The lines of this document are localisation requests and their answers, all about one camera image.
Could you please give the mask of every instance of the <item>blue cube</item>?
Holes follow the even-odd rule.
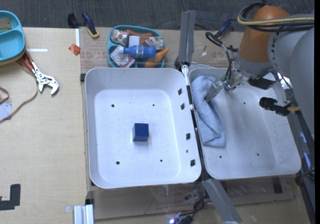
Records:
[[[149,124],[135,123],[132,130],[133,141],[147,141],[149,138]]]

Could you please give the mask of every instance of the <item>blue tray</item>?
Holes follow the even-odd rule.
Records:
[[[119,25],[114,27],[110,33],[109,33],[109,37],[108,37],[108,43],[107,43],[107,50],[106,50],[106,55],[108,57],[108,62],[110,63],[110,65],[112,67],[119,67],[110,57],[110,54],[115,50],[115,48],[118,46],[118,44],[113,43],[110,40],[111,34],[112,32],[117,29],[120,31],[125,31],[126,29],[130,29],[136,33],[140,33],[140,34],[145,34],[145,33],[152,33],[154,36],[157,37],[162,37],[162,35],[160,33],[158,33],[155,30],[149,29],[149,28],[145,28],[145,27],[140,27],[140,26],[127,26],[127,25]],[[145,59],[141,59],[137,62],[135,62],[131,67],[133,68],[144,68],[145,64],[144,64]],[[165,58],[162,59],[161,62],[159,62],[155,68],[163,68],[165,66]]]
[[[18,17],[9,11],[0,11],[0,19],[9,18],[11,30],[0,33],[0,65],[18,60],[25,52],[25,35]]]

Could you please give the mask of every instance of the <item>blue bottle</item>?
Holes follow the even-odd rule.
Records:
[[[129,54],[134,58],[155,58],[156,48],[136,45],[129,48],[123,48],[123,53]]]

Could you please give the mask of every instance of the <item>folded cloth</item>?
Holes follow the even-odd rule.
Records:
[[[204,99],[215,80],[215,76],[200,75],[192,81],[191,92],[202,143],[208,146],[224,147],[226,144],[225,132],[219,114],[214,108],[214,99],[211,99],[210,102]]]

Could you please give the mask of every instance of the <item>wooden table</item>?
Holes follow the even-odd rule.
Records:
[[[23,30],[28,49],[47,49],[47,52],[31,52],[31,55],[43,73],[56,78],[60,88],[51,96],[50,88],[45,87],[10,121],[0,123],[2,200],[9,200],[12,184],[21,185],[20,205],[14,210],[0,211],[0,223],[72,223],[73,206],[84,205],[88,186],[81,56],[69,50],[71,44],[76,43],[75,30]],[[170,50],[177,54],[179,31],[163,30],[161,33]],[[195,31],[194,36],[195,49],[200,53],[208,44],[203,34]],[[230,36],[226,40],[234,39],[239,43],[242,34]],[[219,57],[210,47],[206,50],[208,61]],[[0,66],[0,85],[10,92],[13,110],[37,89],[35,80],[16,63]],[[293,200],[237,206],[244,222],[308,223],[300,189],[292,185]],[[97,223],[167,223],[170,216],[172,214],[168,213],[135,216]],[[193,223],[209,223],[209,220],[222,223],[212,208],[198,212]]]

